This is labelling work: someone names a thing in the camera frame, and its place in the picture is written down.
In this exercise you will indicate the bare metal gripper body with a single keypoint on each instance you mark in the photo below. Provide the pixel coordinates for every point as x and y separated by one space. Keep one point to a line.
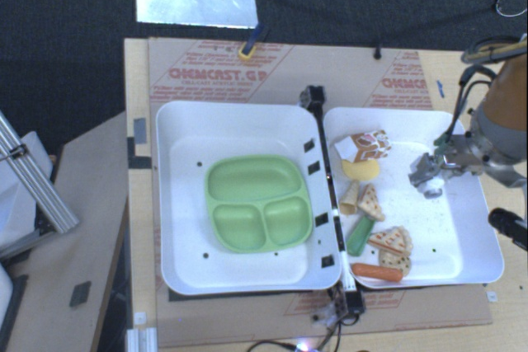
462 160

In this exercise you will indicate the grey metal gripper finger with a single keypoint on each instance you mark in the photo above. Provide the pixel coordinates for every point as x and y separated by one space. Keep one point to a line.
433 187
421 171

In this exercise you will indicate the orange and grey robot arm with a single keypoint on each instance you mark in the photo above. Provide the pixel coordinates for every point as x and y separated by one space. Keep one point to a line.
505 95

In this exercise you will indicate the white plastic tray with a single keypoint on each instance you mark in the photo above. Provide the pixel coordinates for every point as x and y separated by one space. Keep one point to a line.
247 128
437 243

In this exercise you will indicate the yellow round biscuit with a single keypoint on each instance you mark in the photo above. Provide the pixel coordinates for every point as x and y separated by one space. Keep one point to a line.
363 171

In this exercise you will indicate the small toy pizza slice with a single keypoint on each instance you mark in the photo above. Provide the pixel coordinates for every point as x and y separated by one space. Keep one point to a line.
371 203

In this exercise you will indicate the white and orange carton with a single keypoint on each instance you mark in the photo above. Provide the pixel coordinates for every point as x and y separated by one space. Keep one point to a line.
365 145

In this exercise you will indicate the large toy pizza slice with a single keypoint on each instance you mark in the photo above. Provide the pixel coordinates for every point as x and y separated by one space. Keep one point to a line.
391 240

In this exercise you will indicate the beige ice cream cone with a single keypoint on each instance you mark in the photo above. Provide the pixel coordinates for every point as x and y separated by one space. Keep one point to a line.
350 198

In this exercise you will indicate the beige dotted round biscuit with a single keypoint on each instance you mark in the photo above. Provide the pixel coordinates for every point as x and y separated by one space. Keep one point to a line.
395 262

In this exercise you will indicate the green toy bottle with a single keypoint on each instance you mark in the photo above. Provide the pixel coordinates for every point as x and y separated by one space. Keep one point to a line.
359 236

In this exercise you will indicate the thin black and white rod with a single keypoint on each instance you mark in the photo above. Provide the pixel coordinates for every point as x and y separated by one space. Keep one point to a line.
330 185

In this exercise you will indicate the orange toy sausage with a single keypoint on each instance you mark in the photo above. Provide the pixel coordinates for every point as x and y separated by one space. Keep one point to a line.
376 272

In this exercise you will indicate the brown cardboard board, red print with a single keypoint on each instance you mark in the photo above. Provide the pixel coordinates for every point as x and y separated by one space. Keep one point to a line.
288 70

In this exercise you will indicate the green divided plate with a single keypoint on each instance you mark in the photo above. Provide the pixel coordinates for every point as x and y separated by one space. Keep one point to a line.
255 202

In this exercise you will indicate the black cylinder on white bracket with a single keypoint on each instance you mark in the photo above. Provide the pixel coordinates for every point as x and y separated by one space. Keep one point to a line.
509 223

